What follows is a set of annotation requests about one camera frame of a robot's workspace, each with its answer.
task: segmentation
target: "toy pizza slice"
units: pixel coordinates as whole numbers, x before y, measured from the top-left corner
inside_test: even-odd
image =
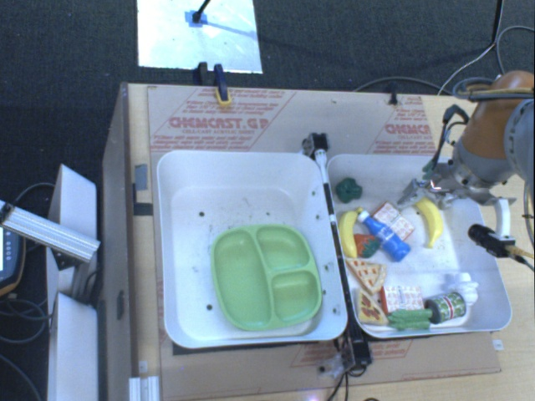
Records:
[[[378,292],[386,278],[386,266],[382,264],[368,263],[359,259],[345,261],[350,271],[355,275],[362,288],[370,294]]]
[[[357,299],[359,321],[363,324],[388,325],[388,318],[377,302],[364,290],[359,290]]]

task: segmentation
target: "white tray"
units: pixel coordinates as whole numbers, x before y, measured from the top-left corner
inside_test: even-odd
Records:
[[[178,150],[157,166],[156,234],[161,241],[166,331],[186,348],[332,340],[346,326],[336,251],[317,165],[289,153]],[[228,229],[280,223],[303,234],[323,290],[307,322],[271,331],[234,327],[217,302],[210,248]]]
[[[383,202],[395,204],[409,181],[421,175],[421,168],[429,157],[403,155],[337,155],[328,166],[329,180],[334,187],[345,177],[352,177],[363,186],[359,200],[343,204],[334,194],[334,209],[339,217],[344,211],[363,206],[373,213]],[[503,285],[496,259],[476,246],[467,235],[472,224],[483,224],[479,206],[472,200],[456,200],[451,208],[442,211],[444,232],[432,249],[426,248],[425,222],[416,214],[414,206],[405,208],[402,215],[415,231],[405,240],[411,252],[401,262],[394,262],[381,250],[369,260],[388,266],[385,285],[420,286],[424,298],[445,293],[453,275],[469,272],[479,283],[479,299],[469,307],[464,317],[429,330],[397,331],[392,327],[362,325],[376,338],[406,338],[454,332],[497,331],[511,320],[511,305]],[[358,287],[356,278],[348,271],[352,292]]]

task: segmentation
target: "green divided plate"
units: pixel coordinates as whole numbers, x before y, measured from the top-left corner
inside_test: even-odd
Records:
[[[307,241],[290,226],[223,232],[211,246],[211,274],[223,313],[244,330],[307,321],[321,306],[316,261]]]

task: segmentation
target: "dark floor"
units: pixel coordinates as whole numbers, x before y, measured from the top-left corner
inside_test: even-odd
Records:
[[[443,84],[490,44],[497,0],[253,0],[264,74],[230,85],[353,90],[384,76]],[[502,30],[533,28],[535,0],[505,0]],[[190,84],[183,70],[137,65],[136,0],[0,0],[0,199],[54,181],[59,164],[100,183],[100,162],[122,81]],[[533,34],[503,37],[506,69],[533,71]],[[492,51],[460,76],[498,74]],[[375,90],[382,90],[379,84]],[[418,84],[401,92],[435,94]],[[24,204],[46,213],[48,191]],[[28,257],[21,298],[44,299],[43,254]],[[31,331],[0,316],[0,334]],[[0,354],[46,393],[48,338]],[[32,399],[0,361],[0,400]]]

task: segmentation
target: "can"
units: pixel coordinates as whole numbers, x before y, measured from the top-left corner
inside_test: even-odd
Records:
[[[465,300],[458,292],[429,298],[425,301],[425,308],[433,312],[430,321],[434,324],[449,321],[454,317],[464,317],[466,314]]]

